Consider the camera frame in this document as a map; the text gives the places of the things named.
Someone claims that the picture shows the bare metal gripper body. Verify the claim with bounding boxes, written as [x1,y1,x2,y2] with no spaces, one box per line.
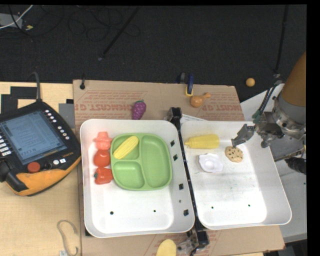
[253,110,307,141]

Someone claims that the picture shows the chocolate chip biscuit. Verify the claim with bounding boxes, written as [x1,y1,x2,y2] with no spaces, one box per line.
[224,145,244,164]

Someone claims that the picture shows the yellow mustard bottle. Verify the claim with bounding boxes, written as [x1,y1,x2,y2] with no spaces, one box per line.
[184,133,221,150]

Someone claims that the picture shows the white fried egg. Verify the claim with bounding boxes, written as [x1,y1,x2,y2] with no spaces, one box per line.
[198,152,224,174]

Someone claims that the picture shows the brown chicken drumstick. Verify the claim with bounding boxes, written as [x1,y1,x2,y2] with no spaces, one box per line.
[189,91,212,109]

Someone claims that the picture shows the white plastic tray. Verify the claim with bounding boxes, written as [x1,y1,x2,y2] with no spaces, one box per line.
[179,120,293,231]
[79,118,196,239]

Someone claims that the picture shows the thin black rod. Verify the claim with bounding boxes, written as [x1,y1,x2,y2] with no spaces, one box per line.
[172,116,205,235]

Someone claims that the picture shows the brown cardboard board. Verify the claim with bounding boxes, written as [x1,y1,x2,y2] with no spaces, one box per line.
[72,79,286,256]

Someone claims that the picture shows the green divided plate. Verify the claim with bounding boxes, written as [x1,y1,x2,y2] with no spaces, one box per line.
[109,132,174,192]

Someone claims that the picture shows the purple grapes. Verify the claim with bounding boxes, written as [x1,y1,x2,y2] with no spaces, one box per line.
[131,99,147,121]

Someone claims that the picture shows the yellow corn cob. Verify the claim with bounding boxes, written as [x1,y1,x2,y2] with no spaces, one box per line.
[112,135,140,160]

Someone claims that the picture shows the pale yellow oval toy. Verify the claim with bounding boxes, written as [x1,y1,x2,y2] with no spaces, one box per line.
[155,238,177,256]

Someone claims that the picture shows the pink toy with hat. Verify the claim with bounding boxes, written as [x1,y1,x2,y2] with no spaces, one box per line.
[92,131,113,151]

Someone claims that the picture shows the red tomato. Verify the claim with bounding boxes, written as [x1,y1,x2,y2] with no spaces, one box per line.
[93,148,112,168]

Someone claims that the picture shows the red bell pepper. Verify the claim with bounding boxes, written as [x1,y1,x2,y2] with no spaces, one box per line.
[93,166,114,186]

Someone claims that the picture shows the black cylinder on white bracket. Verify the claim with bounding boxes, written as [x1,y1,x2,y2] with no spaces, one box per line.
[284,150,307,176]

